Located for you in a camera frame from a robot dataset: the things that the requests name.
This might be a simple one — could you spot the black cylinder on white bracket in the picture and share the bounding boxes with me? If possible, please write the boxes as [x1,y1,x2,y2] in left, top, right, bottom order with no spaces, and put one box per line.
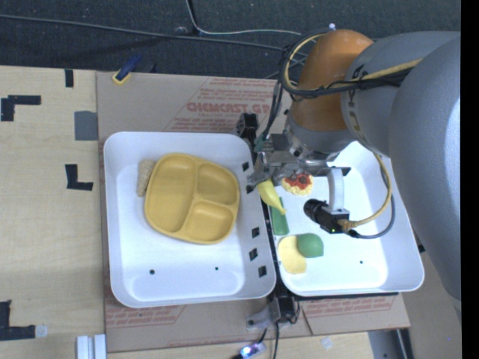
[303,166,353,235]

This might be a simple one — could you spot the black block with wires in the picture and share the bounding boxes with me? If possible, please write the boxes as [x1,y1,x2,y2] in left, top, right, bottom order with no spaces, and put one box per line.
[275,295,301,324]
[237,112,260,146]

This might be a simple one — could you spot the white plastic tray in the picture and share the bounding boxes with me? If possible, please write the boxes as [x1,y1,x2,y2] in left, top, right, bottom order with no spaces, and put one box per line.
[103,130,278,309]
[257,140,426,298]

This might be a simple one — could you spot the brown cardboard board red print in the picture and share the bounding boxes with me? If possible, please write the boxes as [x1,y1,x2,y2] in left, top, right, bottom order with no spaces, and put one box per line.
[95,71,412,353]

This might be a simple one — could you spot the green round toy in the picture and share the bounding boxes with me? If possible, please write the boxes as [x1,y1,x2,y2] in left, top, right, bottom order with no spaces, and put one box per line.
[297,233,325,259]

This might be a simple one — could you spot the pale yellow round slice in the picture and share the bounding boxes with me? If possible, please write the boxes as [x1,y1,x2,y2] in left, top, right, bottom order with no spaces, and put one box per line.
[277,235,308,275]

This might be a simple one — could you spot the yellow and red toy pizza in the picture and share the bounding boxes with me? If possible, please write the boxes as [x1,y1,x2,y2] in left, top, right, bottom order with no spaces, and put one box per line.
[281,171,315,197]

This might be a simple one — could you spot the yellow divided plate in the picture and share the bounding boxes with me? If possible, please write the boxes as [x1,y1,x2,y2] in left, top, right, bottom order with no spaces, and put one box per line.
[144,152,241,245]

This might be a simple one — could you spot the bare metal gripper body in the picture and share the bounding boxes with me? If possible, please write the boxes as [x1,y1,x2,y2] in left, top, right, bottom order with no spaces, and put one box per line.
[257,133,340,177]

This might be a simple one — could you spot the green stick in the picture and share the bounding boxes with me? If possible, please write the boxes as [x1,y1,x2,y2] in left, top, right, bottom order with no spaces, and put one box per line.
[269,196,290,236]

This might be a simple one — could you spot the yellow banana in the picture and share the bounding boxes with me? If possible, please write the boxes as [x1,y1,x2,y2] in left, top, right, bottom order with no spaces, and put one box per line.
[256,179,288,217]

